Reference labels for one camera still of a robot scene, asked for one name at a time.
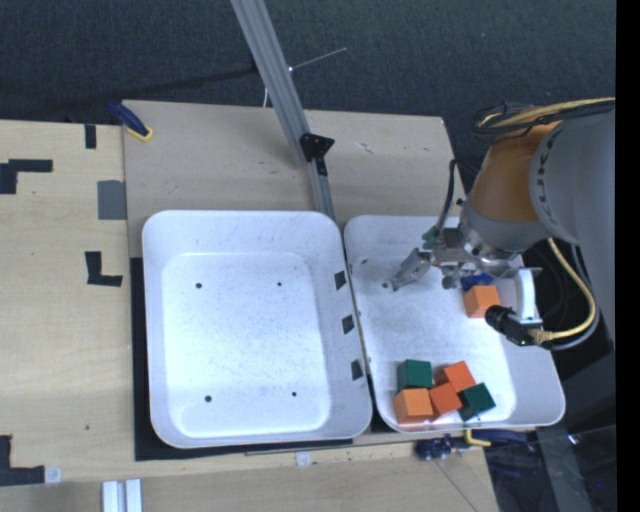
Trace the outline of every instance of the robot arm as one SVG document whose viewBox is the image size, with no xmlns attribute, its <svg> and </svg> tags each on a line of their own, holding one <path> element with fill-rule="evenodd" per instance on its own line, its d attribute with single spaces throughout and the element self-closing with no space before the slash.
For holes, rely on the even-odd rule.
<svg viewBox="0 0 640 512">
<path fill-rule="evenodd" d="M 405 260 L 394 288 L 431 266 L 440 268 L 447 288 L 479 274 L 511 278 L 517 256 L 558 238 L 580 246 L 615 343 L 615 100 L 489 113 L 476 129 L 495 141 L 458 227 L 442 229 L 438 222 L 424 237 L 425 250 Z M 444 216 L 449 206 L 448 198 Z M 494 325 L 492 314 L 487 321 Z"/>
</svg>

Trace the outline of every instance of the cube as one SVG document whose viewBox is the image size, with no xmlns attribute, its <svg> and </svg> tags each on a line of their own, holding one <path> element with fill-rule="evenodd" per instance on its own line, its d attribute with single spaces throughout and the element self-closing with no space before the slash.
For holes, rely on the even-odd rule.
<svg viewBox="0 0 640 512">
<path fill-rule="evenodd" d="M 462 408 L 460 409 L 462 421 L 467 421 L 473 416 L 493 409 L 496 406 L 487 386 L 482 382 L 465 389 L 459 396 L 462 402 Z"/>
<path fill-rule="evenodd" d="M 449 382 L 431 388 L 429 396 L 431 397 L 431 407 L 433 408 L 433 414 L 429 417 L 430 421 L 434 421 L 440 416 L 462 407 L 458 393 Z"/>
<path fill-rule="evenodd" d="M 393 398 L 393 407 L 399 425 L 422 423 L 433 415 L 427 388 L 403 389 Z"/>
<path fill-rule="evenodd" d="M 484 318 L 487 309 L 500 304 L 498 289 L 493 285 L 472 286 L 462 297 L 469 318 Z"/>
<path fill-rule="evenodd" d="M 456 393 L 470 388 L 476 385 L 476 380 L 473 378 L 469 367 L 465 361 L 458 361 L 457 363 L 445 366 L 435 375 L 435 381 L 437 384 L 444 384 L 449 382 Z"/>
<path fill-rule="evenodd" d="M 431 388 L 433 374 L 429 361 L 407 359 L 396 370 L 398 377 L 398 391 L 407 388 Z"/>
</svg>

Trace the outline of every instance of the orange block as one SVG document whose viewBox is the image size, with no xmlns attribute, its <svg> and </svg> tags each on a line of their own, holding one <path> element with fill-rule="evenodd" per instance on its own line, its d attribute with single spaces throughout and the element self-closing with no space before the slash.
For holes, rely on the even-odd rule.
<svg viewBox="0 0 640 512">
<path fill-rule="evenodd" d="M 429 390 L 407 388 L 393 398 L 398 424 L 421 423 L 433 415 Z"/>
<path fill-rule="evenodd" d="M 484 318 L 491 306 L 500 304 L 498 290 L 493 285 L 475 285 L 463 295 L 464 308 L 469 318 Z"/>
<path fill-rule="evenodd" d="M 433 408 L 433 414 L 429 417 L 430 421 L 439 418 L 443 414 L 462 408 L 462 401 L 449 382 L 431 388 L 429 396 L 431 397 L 431 406 Z"/>
<path fill-rule="evenodd" d="M 449 382 L 456 393 L 476 385 L 476 380 L 473 378 L 465 361 L 458 361 L 445 366 L 436 374 L 435 381 L 437 384 Z"/>
</svg>

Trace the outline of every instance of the wooden table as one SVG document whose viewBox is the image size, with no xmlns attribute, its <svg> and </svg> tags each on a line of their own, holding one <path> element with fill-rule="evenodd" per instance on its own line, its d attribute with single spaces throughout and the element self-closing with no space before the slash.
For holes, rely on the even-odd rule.
<svg viewBox="0 0 640 512">
<path fill-rule="evenodd" d="M 234 473 L 239 481 L 255 478 L 264 490 L 274 475 L 313 487 L 315 479 L 303 480 L 315 471 L 327 485 L 340 485 L 338 475 L 345 475 L 363 479 L 358 485 L 367 488 L 373 484 L 364 480 L 375 482 L 375 475 L 398 470 L 420 482 L 416 499 L 428 489 L 443 503 L 449 495 L 459 498 L 450 482 L 447 494 L 444 480 L 422 475 L 427 469 L 411 456 L 407 442 L 413 438 L 402 434 L 368 432 L 352 446 L 313 451 L 311 468 L 295 468 L 291 451 L 135 461 L 129 258 L 140 255 L 144 220 L 168 208 L 312 210 L 314 205 L 306 170 L 294 164 L 271 109 L 126 104 L 154 128 L 152 141 L 99 125 L 96 147 L 88 148 L 90 127 L 0 122 L 0 163 L 53 161 L 53 172 L 19 172 L 16 193 L 0 195 L 0 434 L 13 435 L 12 467 L 60 468 L 62 481 L 78 486 L 80 494 L 96 482 L 144 478 L 158 495 L 179 475 L 184 483 L 176 485 L 198 487 L 212 473 L 235 482 L 224 475 L 242 471 Z M 439 213 L 452 158 L 441 119 L 318 111 L 307 116 L 315 133 L 336 139 L 326 161 L 340 226 L 366 213 Z M 183 162 L 181 168 L 176 161 Z M 128 219 L 99 212 L 104 198 L 98 184 L 114 182 L 126 183 Z M 458 180 L 456 190 L 462 194 Z M 121 275 L 120 286 L 87 283 L 89 251 L 101 252 L 102 273 Z M 495 510 L 481 450 L 461 459 L 473 468 L 465 481 L 484 488 L 491 498 L 488 509 Z M 264 472 L 267 468 L 277 471 Z M 24 492 L 5 494 L 16 497 L 12 510 L 19 510 L 16 504 L 23 501 L 17 497 Z M 40 492 L 34 489 L 30 496 Z M 247 506 L 257 499 L 250 496 Z M 452 505 L 451 510 L 465 509 Z"/>
</svg>

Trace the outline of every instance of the green block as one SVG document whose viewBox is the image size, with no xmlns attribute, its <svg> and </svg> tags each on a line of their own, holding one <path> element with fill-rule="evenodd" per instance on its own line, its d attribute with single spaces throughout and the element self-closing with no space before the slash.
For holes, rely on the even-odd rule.
<svg viewBox="0 0 640 512">
<path fill-rule="evenodd" d="M 467 421 L 469 418 L 496 406 L 484 383 L 476 384 L 461 391 L 459 396 L 462 402 L 462 408 L 459 410 L 462 421 Z"/>
<path fill-rule="evenodd" d="M 397 376 L 398 391 L 405 388 L 431 388 L 433 386 L 433 375 L 429 361 L 407 359 L 398 366 Z"/>
</svg>

